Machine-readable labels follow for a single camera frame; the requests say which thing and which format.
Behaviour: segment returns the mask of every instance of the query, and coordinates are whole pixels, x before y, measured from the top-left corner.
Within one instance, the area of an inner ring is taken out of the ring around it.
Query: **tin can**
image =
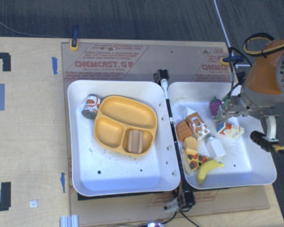
[[[100,103],[100,98],[89,95],[82,110],[82,115],[88,119],[95,119]]]

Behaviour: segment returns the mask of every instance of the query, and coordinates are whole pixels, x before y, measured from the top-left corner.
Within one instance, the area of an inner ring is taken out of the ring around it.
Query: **black corner marker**
[[[2,59],[2,71],[10,71],[10,54],[0,52],[0,59]]]
[[[1,183],[1,191],[0,191],[0,211],[7,211],[9,210],[10,204],[10,189],[11,183]]]

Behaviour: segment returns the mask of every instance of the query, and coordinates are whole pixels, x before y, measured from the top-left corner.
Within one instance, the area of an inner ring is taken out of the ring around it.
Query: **banana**
[[[217,162],[216,160],[209,160],[209,161],[206,161],[204,162],[199,168],[198,168],[198,171],[197,171],[197,182],[201,185],[206,176],[207,176],[207,173],[212,170],[212,169],[215,169],[217,167],[224,167],[224,164],[223,163],[220,163],[220,162]]]

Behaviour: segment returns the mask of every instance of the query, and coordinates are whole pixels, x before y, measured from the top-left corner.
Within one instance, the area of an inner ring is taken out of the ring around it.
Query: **yellow divided plate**
[[[155,111],[146,104],[123,96],[108,96],[100,104],[94,124],[97,142],[131,156],[146,154],[153,145],[158,126]],[[143,132],[141,153],[127,150],[130,130]]]

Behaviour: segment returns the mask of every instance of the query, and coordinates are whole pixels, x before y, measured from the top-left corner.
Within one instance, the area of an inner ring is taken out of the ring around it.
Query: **table surface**
[[[120,43],[118,40],[84,42]],[[0,37],[0,52],[11,55],[11,71],[2,71],[5,110],[0,111],[0,183],[11,182],[11,207],[0,211],[1,226],[59,226],[71,214],[68,176],[61,43],[69,39]],[[132,41],[133,44],[171,42]],[[172,42],[193,46],[211,42]],[[52,57],[57,59],[53,73]],[[272,185],[265,186],[270,208],[193,217],[200,226],[284,226]],[[31,208],[30,200],[38,200]],[[192,226],[176,218],[173,226]]]

